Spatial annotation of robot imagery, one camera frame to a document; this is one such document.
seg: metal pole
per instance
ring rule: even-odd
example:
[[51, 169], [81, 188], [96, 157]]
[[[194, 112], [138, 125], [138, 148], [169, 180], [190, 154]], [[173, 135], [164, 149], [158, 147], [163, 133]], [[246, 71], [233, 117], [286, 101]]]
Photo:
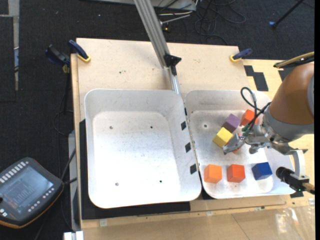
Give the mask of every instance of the metal pole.
[[139, 12], [145, 30], [150, 38], [153, 49], [158, 57], [161, 67], [168, 68], [170, 73], [171, 87], [177, 93], [180, 93], [178, 77], [173, 74], [172, 68], [167, 66], [165, 55], [170, 55], [169, 48], [162, 32], [160, 22], [155, 9], [150, 0], [134, 0], [135, 6]]
[[276, 28], [282, 20], [287, 17], [298, 5], [300, 5], [304, 0], [299, 0], [290, 10], [288, 10], [280, 19], [277, 20], [276, 23], [272, 24], [272, 28]]

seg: metal bracket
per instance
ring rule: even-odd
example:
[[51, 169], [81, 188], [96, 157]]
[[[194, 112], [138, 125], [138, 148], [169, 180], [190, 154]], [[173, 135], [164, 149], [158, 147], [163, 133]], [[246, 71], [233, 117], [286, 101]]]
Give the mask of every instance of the metal bracket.
[[63, 234], [63, 240], [84, 240], [84, 232], [83, 231], [76, 231], [75, 233], [73, 232], [65, 232]]
[[164, 55], [164, 61], [168, 68], [171, 67], [172, 74], [176, 76], [177, 75], [176, 65], [181, 61], [181, 58], [170, 55], [170, 54], [166, 54]]

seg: orange cube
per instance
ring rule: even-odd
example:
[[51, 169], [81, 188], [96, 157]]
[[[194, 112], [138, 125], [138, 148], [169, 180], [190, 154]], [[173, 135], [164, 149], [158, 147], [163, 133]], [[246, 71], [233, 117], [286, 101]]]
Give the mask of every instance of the orange cube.
[[[247, 109], [242, 115], [240, 125], [241, 126], [247, 125], [252, 119], [254, 119], [254, 117], [255, 117], [255, 112], [253, 112], [250, 109]], [[254, 124], [256, 125], [257, 123], [258, 123], [258, 118], [255, 119]]]
[[222, 167], [215, 164], [209, 164], [204, 169], [204, 181], [209, 183], [218, 183], [222, 180]]
[[226, 170], [228, 182], [242, 182], [246, 178], [245, 167], [240, 164], [231, 164]]

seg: wooden table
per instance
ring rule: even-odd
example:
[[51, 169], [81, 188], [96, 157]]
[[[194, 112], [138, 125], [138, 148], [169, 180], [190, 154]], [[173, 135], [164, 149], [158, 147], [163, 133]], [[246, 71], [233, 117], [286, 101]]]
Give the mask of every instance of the wooden table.
[[[75, 54], [71, 55], [72, 98], [74, 111], [75, 147], [77, 158], [78, 198], [81, 203], [80, 185], [80, 143], [79, 122], [85, 119], [84, 97], [92, 89], [142, 89], [166, 90], [171, 88], [168, 71], [160, 67], [152, 44], [147, 41], [125, 41], [110, 39], [78, 38], [76, 42], [91, 56], [84, 63]], [[232, 63], [230, 55], [239, 52], [237, 46], [168, 43], [170, 53], [182, 58], [177, 65], [181, 96], [192, 90], [240, 90], [250, 87], [256, 90], [252, 77], [247, 76], [244, 65], [253, 67], [255, 72], [263, 72], [269, 91], [265, 93], [272, 100], [281, 78], [274, 63], [280, 60], [243, 59]], [[294, 148], [309, 149], [305, 154], [306, 173], [310, 183], [314, 184], [314, 136], [305, 135], [291, 143]], [[203, 200], [199, 197], [190, 202], [190, 212], [158, 214], [149, 216], [128, 216], [108, 219], [80, 220], [85, 239], [125, 239], [132, 234], [133, 239], [148, 239], [146, 229], [152, 234], [152, 228], [161, 229], [168, 221], [176, 225], [177, 230], [189, 223], [197, 224], [201, 233], [192, 239], [203, 239], [213, 233], [210, 215], [225, 215], [264, 209], [279, 209], [309, 205], [309, 198], [315, 196], [305, 193], [304, 197], [291, 199], [289, 195], [266, 195], [232, 199]], [[143, 234], [136, 228], [143, 229]]]

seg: wooden block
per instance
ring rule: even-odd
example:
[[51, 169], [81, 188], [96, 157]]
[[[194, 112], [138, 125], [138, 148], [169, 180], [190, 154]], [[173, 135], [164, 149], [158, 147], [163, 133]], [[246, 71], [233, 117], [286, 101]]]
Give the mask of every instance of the wooden block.
[[228, 143], [232, 136], [233, 134], [230, 131], [222, 127], [220, 131], [218, 131], [216, 136], [212, 139], [212, 141], [216, 143], [220, 148], [222, 148], [224, 145]]
[[256, 181], [266, 179], [272, 175], [272, 170], [268, 162], [257, 163], [252, 167], [252, 172]]
[[230, 114], [224, 121], [222, 127], [226, 128], [230, 133], [233, 133], [240, 124], [241, 119], [234, 114]]
[[204, 169], [204, 181], [209, 183], [218, 183], [222, 180], [222, 167], [215, 164], [209, 164]]
[[[252, 119], [254, 119], [254, 117], [255, 117], [255, 112], [250, 109], [247, 109], [242, 115], [240, 125], [241, 126], [247, 125]], [[257, 124], [257, 123], [258, 123], [258, 118], [255, 119], [254, 124]]]
[[226, 170], [228, 182], [242, 182], [246, 178], [245, 167], [241, 164], [231, 164]]

